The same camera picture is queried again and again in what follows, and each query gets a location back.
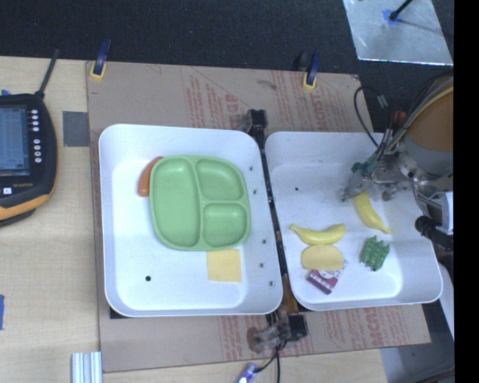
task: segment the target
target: yellow square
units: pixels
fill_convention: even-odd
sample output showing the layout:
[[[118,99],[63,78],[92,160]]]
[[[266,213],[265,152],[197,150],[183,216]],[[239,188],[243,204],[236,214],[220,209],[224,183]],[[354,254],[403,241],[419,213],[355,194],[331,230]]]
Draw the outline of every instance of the yellow square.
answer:
[[[206,251],[208,280],[241,282],[241,254],[238,249]]]

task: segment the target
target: black floor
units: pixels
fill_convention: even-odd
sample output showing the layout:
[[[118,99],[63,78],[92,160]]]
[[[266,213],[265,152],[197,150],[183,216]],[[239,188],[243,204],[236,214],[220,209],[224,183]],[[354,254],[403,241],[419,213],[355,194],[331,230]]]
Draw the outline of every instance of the black floor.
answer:
[[[454,0],[432,0],[451,57]],[[355,73],[393,108],[452,67],[360,61],[342,0],[0,0],[0,56],[289,69],[317,51],[319,72]],[[386,118],[366,93],[374,129]]]

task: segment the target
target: wooden table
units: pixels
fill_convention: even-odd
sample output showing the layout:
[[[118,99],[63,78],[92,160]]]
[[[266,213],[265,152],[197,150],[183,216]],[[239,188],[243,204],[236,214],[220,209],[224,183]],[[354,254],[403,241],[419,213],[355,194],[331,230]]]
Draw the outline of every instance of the wooden table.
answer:
[[[0,57],[0,91],[34,93],[49,59]],[[59,178],[53,198],[32,216],[0,229],[0,382],[71,381],[72,353],[100,350],[90,159],[64,147],[64,111],[87,112],[85,61],[58,60],[45,103],[58,135]],[[386,381],[380,351],[281,359],[281,381]],[[105,373],[104,382],[234,381],[245,362]],[[255,382],[276,381],[275,364]]]

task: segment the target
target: green tray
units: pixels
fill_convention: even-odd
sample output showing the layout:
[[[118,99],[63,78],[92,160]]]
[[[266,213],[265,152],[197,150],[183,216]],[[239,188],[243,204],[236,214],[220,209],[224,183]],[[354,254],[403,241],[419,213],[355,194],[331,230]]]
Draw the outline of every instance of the green tray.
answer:
[[[250,231],[243,174],[223,159],[164,157],[152,168],[149,202],[156,235],[171,248],[224,250]]]

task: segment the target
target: cardboard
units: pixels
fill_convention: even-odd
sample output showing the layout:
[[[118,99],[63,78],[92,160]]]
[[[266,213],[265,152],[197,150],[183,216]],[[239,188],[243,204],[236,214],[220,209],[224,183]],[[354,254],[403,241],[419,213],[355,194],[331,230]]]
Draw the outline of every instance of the cardboard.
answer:
[[[247,332],[266,317],[123,318],[104,294],[100,176],[97,141],[118,123],[236,129],[249,109],[265,109],[266,134],[278,131],[361,132],[354,110],[354,75],[318,73],[315,90],[302,89],[303,73],[179,65],[112,63],[100,81],[86,65],[97,296],[105,372],[267,358],[248,345]],[[362,96],[358,109],[371,128]],[[281,356],[343,352],[428,343],[421,305],[306,312],[308,335]]]

